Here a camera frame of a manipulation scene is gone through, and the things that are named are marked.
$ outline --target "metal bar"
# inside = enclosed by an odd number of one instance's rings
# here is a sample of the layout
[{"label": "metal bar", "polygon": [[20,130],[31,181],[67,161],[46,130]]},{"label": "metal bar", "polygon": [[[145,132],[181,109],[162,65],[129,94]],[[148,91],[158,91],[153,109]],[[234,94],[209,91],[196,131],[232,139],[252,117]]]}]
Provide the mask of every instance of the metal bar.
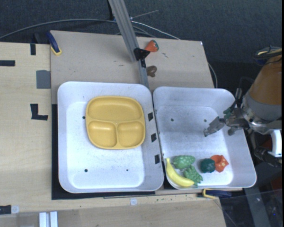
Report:
[{"label": "metal bar", "polygon": [[[120,29],[121,35],[129,52],[132,61],[137,61],[134,50],[139,48],[139,44],[136,35],[133,30],[133,25],[130,21],[126,5],[124,0],[108,0],[112,8],[113,14],[115,16],[116,22]],[[140,83],[149,88],[149,83],[147,79],[147,71],[145,67],[145,62],[138,60],[137,66],[139,68],[139,78]]]}]

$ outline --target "red object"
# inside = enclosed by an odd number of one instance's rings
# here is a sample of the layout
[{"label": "red object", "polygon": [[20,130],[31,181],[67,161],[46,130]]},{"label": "red object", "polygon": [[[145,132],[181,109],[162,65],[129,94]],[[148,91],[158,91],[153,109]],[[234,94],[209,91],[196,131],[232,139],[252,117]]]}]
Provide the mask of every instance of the red object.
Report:
[{"label": "red object", "polygon": [[214,166],[216,167],[217,172],[222,172],[224,168],[229,165],[228,161],[223,155],[214,155],[210,158],[214,160]]},{"label": "red object", "polygon": [[145,50],[150,52],[157,52],[159,50],[159,46],[155,40],[151,40],[145,47]]}]

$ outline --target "dark floor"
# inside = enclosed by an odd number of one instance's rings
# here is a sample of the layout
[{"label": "dark floor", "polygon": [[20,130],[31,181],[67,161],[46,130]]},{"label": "dark floor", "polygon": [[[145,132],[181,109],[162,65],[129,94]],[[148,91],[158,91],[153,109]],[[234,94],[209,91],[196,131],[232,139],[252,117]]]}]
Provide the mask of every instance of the dark floor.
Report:
[{"label": "dark floor", "polygon": [[[125,0],[134,21],[147,24],[182,40],[202,41],[208,62],[213,67],[218,87],[235,93],[242,76],[254,79],[260,67],[252,54],[269,46],[282,47],[282,0]],[[107,0],[0,0],[0,37],[45,22],[96,18],[109,19]],[[138,26],[161,38],[170,38],[145,26]],[[0,41],[30,43],[38,33],[46,43],[49,30],[116,34],[111,23],[67,22],[37,26],[7,36]],[[238,199],[238,222],[228,226],[242,226],[241,210],[247,208],[246,199]],[[224,201],[225,213],[229,211]]]}]

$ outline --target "black mat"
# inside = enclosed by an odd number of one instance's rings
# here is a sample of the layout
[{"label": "black mat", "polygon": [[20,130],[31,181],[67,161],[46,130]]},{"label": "black mat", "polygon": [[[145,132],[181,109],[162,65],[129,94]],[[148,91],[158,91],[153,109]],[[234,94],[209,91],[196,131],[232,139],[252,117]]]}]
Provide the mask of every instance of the black mat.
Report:
[{"label": "black mat", "polygon": [[96,192],[96,193],[70,193],[65,191],[58,177],[58,107],[52,105],[52,200],[83,199],[95,197],[117,197],[128,195],[154,195],[155,192]]}]

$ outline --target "banana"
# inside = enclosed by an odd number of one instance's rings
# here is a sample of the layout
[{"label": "banana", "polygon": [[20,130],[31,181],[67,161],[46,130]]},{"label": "banana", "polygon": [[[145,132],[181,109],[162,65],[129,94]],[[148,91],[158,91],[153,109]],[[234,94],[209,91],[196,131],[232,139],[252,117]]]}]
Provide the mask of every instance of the banana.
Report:
[{"label": "banana", "polygon": [[181,187],[190,187],[195,184],[194,181],[179,175],[170,163],[170,159],[166,158],[166,173],[170,180]]}]

